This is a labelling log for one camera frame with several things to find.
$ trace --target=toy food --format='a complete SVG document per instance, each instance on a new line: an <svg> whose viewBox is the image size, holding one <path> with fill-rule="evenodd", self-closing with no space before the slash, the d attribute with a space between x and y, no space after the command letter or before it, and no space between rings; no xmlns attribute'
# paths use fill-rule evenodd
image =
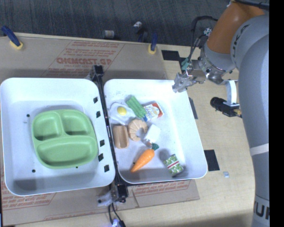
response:
<svg viewBox="0 0 284 227"><path fill-rule="evenodd" d="M118 149L125 149L129 146L127 128L124 125L113 127L114 144Z"/></svg>
<svg viewBox="0 0 284 227"><path fill-rule="evenodd" d="M157 102L145 105L144 108L146 110L146 115L143 117L145 122L160 118L164 115L164 112L162 111L160 105Z"/></svg>
<svg viewBox="0 0 284 227"><path fill-rule="evenodd" d="M145 150L142 153L142 155L140 155L140 157L138 158L134 166L132 167L131 172L138 171L143 166L145 166L147 163L149 163L151 159L153 159L153 157L155 156L155 150L157 150L158 148L159 146L153 143L151 149Z"/></svg>
<svg viewBox="0 0 284 227"><path fill-rule="evenodd" d="M175 175L183 172L183 170L184 170L183 166L178 161L176 154L169 156L166 160L163 161L163 163L166 165L171 176L175 176Z"/></svg>
<svg viewBox="0 0 284 227"><path fill-rule="evenodd" d="M148 131L146 135L144 136L144 139L143 139L144 144L151 147L151 144L157 141L160 133L161 133L161 129L158 126L152 124L148 128Z"/></svg>
<svg viewBox="0 0 284 227"><path fill-rule="evenodd" d="M138 118L144 118L146 115L145 108L138 102L135 96L131 96L130 99L126 101L126 104L134 111Z"/></svg>
<svg viewBox="0 0 284 227"><path fill-rule="evenodd" d="M147 132L148 127L146 122L142 121L141 119L134 119L128 124L128 136L133 141L139 141L141 138L139 138L136 133L139 129L143 129L144 133Z"/></svg>
<svg viewBox="0 0 284 227"><path fill-rule="evenodd" d="M109 109L110 118L123 125L127 125L136 115L133 110L120 103L113 103Z"/></svg>

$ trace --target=orange carrot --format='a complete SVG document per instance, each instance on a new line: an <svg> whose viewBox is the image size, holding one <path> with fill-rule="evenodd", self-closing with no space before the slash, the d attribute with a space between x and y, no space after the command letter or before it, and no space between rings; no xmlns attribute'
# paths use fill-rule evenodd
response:
<svg viewBox="0 0 284 227"><path fill-rule="evenodd" d="M135 172L149 163L155 156L155 150L157 150L158 148L159 146L157 144L152 144L151 149L145 150L132 167L131 172Z"/></svg>

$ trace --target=toy bread roll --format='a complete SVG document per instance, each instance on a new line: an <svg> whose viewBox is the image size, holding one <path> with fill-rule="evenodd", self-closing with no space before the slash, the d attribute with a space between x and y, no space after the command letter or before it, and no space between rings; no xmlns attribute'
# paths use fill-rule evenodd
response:
<svg viewBox="0 0 284 227"><path fill-rule="evenodd" d="M148 127L146 122L140 120L140 119L134 119L128 124L128 136L131 138L133 141L139 141L141 140L137 135L137 131L139 129L143 129L144 133L147 132Z"/></svg>
<svg viewBox="0 0 284 227"><path fill-rule="evenodd" d="M127 128L124 125L113 127L114 144L118 149L125 149L129 146Z"/></svg>

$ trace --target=green divided plate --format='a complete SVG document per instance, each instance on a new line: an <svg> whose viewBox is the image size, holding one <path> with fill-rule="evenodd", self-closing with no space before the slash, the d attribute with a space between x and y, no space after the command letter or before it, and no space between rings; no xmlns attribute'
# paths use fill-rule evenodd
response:
<svg viewBox="0 0 284 227"><path fill-rule="evenodd" d="M39 161L52 169L80 166L98 154L92 123L79 110L59 109L38 114L32 123L32 136Z"/></svg>

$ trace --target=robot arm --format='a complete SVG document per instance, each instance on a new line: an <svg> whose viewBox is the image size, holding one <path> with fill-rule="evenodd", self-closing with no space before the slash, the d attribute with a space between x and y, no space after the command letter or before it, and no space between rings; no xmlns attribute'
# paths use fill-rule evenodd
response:
<svg viewBox="0 0 284 227"><path fill-rule="evenodd" d="M222 77L239 70L240 113L255 172L252 227L270 226L269 214L269 15L241 0L233 1L222 14L201 49L183 74L177 74L174 92L182 92L206 79L225 85Z"/></svg>

